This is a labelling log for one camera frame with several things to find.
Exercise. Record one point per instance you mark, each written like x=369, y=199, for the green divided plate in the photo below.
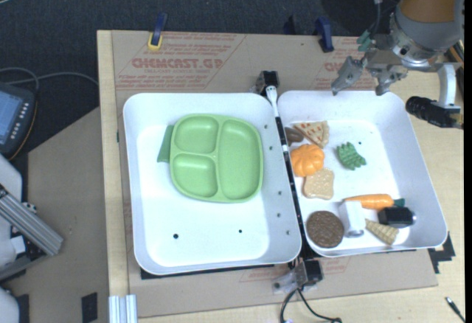
x=228, y=159

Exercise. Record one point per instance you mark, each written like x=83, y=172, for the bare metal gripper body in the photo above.
x=394, y=56

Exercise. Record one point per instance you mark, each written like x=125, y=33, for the brown round biscuit toy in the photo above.
x=325, y=229

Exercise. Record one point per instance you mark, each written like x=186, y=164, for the pizza slice toy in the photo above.
x=314, y=131

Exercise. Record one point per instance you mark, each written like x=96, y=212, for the orange pumpkin toy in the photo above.
x=307, y=160

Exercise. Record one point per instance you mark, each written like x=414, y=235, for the black small can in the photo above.
x=396, y=216

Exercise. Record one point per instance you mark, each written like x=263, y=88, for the green leafy vegetable toy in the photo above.
x=350, y=156

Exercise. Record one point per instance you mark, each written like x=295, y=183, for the thin black and white rod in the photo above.
x=285, y=152

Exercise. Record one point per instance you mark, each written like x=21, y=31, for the orange carrot toy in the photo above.
x=372, y=200

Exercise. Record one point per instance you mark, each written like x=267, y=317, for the brown oval toy food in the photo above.
x=293, y=135

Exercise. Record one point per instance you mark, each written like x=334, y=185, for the brown cardboard board red print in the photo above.
x=221, y=63

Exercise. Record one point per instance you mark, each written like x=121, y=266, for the beige bread slice toy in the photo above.
x=319, y=185

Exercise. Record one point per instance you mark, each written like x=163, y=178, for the white plastic tray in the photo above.
x=206, y=240
x=391, y=130

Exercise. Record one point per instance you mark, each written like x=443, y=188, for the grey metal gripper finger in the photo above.
x=346, y=76
x=386, y=82

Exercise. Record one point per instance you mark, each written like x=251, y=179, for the beige waffle cone toy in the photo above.
x=383, y=231

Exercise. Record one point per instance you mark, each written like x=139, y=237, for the black cylinder on white bracket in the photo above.
x=435, y=104

